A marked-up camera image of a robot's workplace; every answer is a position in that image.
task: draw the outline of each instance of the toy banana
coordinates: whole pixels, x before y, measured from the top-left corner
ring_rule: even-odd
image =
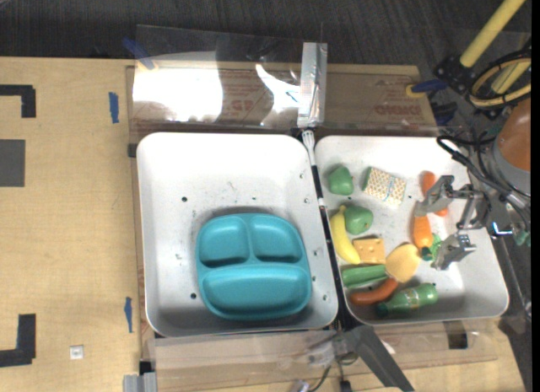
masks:
[[[332,241],[337,255],[353,265],[360,263],[360,255],[353,247],[353,244],[348,239],[347,230],[345,228],[345,216],[343,213],[347,208],[343,205],[339,207],[339,212],[330,218],[330,230],[332,232]]]

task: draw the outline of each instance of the yellow tube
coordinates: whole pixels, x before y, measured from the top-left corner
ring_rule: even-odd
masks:
[[[494,80],[491,90],[496,94],[504,94],[530,66],[530,62],[520,62],[505,68]]]
[[[504,0],[493,13],[488,23],[480,30],[476,38],[463,52],[460,63],[464,67],[472,67],[486,51],[499,32],[512,19],[526,0]]]

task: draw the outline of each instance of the gray square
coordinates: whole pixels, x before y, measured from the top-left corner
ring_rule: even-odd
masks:
[[[24,186],[25,140],[0,139],[0,187]]]

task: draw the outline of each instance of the yellow cheese block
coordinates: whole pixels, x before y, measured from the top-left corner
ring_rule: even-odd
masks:
[[[360,255],[361,263],[366,265],[384,265],[386,263],[385,243],[383,239],[355,239],[353,247]]]

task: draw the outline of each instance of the white square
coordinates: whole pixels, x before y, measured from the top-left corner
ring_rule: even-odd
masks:
[[[70,346],[69,347],[70,359],[83,359],[84,358],[84,346]]]

